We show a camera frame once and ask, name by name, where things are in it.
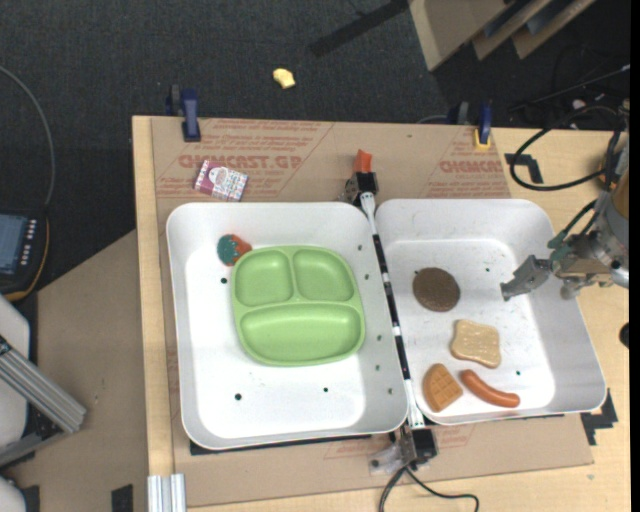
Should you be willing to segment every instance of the device screen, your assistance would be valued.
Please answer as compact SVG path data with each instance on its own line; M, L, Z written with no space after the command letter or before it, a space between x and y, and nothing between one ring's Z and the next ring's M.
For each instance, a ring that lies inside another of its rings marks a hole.
M0 274L15 274L28 218L0 213Z

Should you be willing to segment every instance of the dark carpet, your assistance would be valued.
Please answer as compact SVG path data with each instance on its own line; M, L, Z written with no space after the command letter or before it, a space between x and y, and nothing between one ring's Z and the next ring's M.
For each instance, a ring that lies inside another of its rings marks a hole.
M40 286L135 227L131 116L163 114L171 84L195 87L203 116L415 123L491 100L495 126L541 127L571 100L619 104L625 73L513 112L629 62L631 1L601 0L533 55L510 42L479 62L471 46L430 73L398 0L3 2L0 65L49 121L57 176ZM287 94L271 79L294 70ZM0 207L38 207L49 186L45 132L0 74ZM584 129L607 129L585 119Z

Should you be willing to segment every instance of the clamp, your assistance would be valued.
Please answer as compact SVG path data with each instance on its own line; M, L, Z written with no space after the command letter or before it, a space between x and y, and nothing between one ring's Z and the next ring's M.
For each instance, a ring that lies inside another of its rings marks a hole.
M478 149L491 147L491 103L483 103L480 107L480 119L478 127L473 132L473 142Z
M170 116L184 116L182 137L185 142L200 142L200 125L198 124L198 95L193 88L180 89L172 85L165 99L165 112Z
M360 194L363 192L378 193L378 179L376 173L371 170L371 160L373 155L358 150L353 163L353 175L347 180L345 190L342 194L344 201L354 206L360 206Z

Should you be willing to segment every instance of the orange cap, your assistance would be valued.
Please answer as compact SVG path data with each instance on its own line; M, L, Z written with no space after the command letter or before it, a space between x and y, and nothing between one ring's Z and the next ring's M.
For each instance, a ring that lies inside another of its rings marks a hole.
M371 159L373 155L371 153L367 153L358 150L358 154L356 155L356 159L353 162L353 171L354 172L371 172Z

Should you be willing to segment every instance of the green divided plate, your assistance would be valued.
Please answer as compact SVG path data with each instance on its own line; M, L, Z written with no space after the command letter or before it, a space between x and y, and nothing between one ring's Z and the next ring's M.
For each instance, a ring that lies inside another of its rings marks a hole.
M339 254L313 246L255 249L232 270L231 295L240 343L277 366L329 363L364 341L362 300Z

